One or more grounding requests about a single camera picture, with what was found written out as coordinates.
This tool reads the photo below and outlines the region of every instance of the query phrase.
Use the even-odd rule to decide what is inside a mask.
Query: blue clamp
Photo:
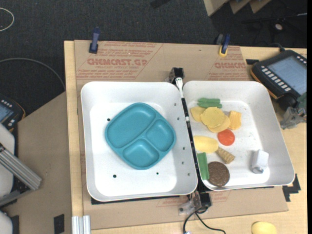
[[[221,55],[222,57],[225,57],[227,55],[229,43],[230,43],[230,34],[226,34],[219,50],[219,55]]]
[[[90,43],[89,53],[96,54],[98,52],[99,34],[100,34],[99,27],[95,27],[92,33],[92,42]]]

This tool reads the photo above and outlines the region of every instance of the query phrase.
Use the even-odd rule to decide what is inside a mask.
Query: black electronic device
[[[14,100],[0,94],[0,123],[12,130],[14,126],[25,117],[25,111]]]
[[[296,107],[298,98],[307,92],[307,59],[292,50],[255,63],[251,75],[268,89],[284,110]]]

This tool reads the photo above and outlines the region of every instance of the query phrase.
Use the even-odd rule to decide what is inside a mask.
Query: blue divided plate
[[[156,165],[173,148],[176,133],[153,107],[134,103],[105,128],[109,146],[130,166],[144,170]]]

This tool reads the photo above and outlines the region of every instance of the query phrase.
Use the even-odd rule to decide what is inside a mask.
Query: chocolate cookie
[[[209,179],[208,181],[217,186],[224,186],[230,180],[229,169],[221,162],[210,162],[208,164]]]

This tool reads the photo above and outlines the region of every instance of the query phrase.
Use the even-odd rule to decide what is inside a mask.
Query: display screen
[[[4,122],[13,114],[13,111],[0,104],[0,122]]]
[[[285,58],[268,68],[300,95],[307,91],[307,67],[295,57]]]

